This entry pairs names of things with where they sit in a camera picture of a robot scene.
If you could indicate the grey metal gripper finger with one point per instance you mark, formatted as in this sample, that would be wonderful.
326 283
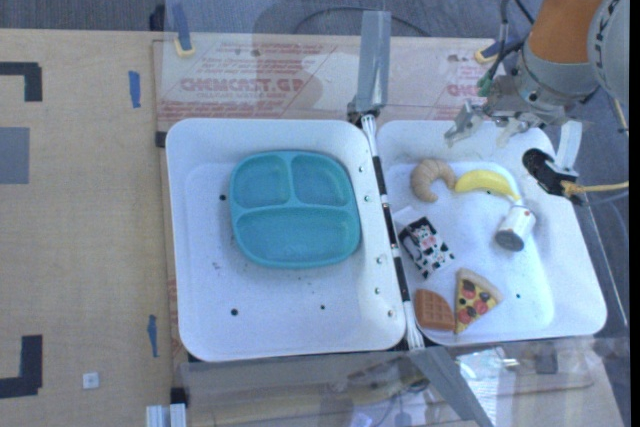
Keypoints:
462 122
511 131

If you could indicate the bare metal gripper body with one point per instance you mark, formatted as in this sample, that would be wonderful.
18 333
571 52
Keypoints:
520 102

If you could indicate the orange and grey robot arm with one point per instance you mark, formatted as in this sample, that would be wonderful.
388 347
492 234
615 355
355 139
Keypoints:
565 25

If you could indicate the yellow banana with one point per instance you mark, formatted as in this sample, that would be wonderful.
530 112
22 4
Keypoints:
487 181

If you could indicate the tan croissant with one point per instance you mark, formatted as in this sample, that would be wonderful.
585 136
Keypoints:
426 177

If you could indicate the white can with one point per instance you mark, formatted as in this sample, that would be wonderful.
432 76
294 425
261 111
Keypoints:
515 227

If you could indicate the cow print milk carton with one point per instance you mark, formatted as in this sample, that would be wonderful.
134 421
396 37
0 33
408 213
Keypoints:
427 247

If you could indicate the white plastic tray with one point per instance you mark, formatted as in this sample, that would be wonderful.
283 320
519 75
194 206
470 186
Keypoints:
210 305
565 275

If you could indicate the pizza slice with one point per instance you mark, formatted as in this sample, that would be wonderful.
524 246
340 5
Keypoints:
472 300

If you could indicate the blue divided plate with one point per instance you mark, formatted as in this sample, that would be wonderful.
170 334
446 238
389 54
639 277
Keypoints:
295 210

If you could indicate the brown waffle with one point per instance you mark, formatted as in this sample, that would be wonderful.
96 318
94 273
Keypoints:
434 310

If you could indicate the brown cardboard board red print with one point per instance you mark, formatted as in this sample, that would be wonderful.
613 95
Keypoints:
260 80

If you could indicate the black cylinder on white bracket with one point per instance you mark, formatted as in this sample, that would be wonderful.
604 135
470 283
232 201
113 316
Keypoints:
547 167

